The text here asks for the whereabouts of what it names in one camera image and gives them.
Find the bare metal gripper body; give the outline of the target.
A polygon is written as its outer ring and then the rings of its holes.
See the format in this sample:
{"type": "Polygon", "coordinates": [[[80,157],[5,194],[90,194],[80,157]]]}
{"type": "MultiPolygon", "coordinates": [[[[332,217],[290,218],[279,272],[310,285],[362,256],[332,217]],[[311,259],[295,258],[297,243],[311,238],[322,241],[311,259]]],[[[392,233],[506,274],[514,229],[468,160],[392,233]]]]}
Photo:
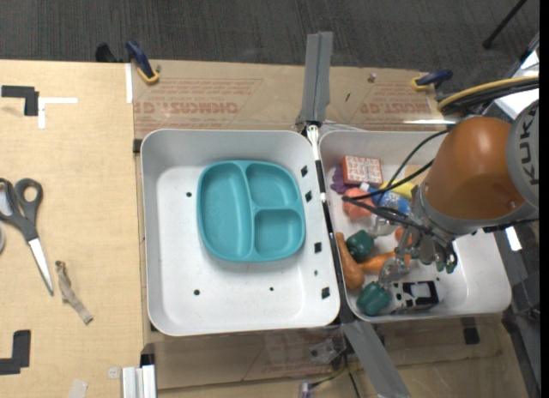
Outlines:
{"type": "Polygon", "coordinates": [[[418,251],[419,241],[423,237],[432,237],[437,244],[437,260],[431,264],[435,266],[455,266],[453,241],[426,215],[421,202],[421,187],[418,185],[414,186],[412,190],[408,220],[410,224],[405,228],[404,239],[402,240],[405,255],[421,262],[418,251]]]}

